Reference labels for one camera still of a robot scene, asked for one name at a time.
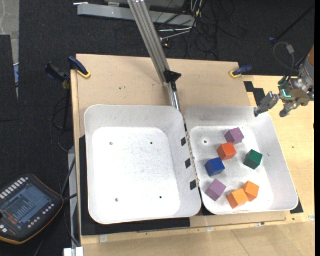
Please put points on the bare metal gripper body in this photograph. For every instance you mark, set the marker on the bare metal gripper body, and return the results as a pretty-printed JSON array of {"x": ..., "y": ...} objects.
[{"x": 301, "y": 92}]

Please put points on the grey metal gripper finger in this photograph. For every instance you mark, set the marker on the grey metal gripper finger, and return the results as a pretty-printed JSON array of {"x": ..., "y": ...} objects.
[
  {"x": 267, "y": 102},
  {"x": 289, "y": 107}
]

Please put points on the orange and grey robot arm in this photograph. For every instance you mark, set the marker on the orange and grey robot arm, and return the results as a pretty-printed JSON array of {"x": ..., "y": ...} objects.
[{"x": 310, "y": 63}]

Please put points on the purple cube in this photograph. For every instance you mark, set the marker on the purple cube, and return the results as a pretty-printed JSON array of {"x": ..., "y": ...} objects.
[
  {"x": 215, "y": 189},
  {"x": 234, "y": 135}
]

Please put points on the green cube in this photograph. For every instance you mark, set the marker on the green cube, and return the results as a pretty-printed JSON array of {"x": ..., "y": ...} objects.
[{"x": 253, "y": 159}]

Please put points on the orange cube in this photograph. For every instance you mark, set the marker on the orange cube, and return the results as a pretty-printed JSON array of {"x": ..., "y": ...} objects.
[
  {"x": 226, "y": 151},
  {"x": 237, "y": 198},
  {"x": 252, "y": 190}
]

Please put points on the white plastic tray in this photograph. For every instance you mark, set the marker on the white plastic tray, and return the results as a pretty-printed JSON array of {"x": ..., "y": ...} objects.
[
  {"x": 272, "y": 180},
  {"x": 135, "y": 165}
]

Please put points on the blue cube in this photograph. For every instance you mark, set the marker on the blue cube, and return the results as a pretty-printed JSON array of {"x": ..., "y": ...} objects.
[{"x": 214, "y": 167}]

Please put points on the pale wood board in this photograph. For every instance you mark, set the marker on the pale wood board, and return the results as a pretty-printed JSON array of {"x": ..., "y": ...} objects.
[{"x": 125, "y": 82}]

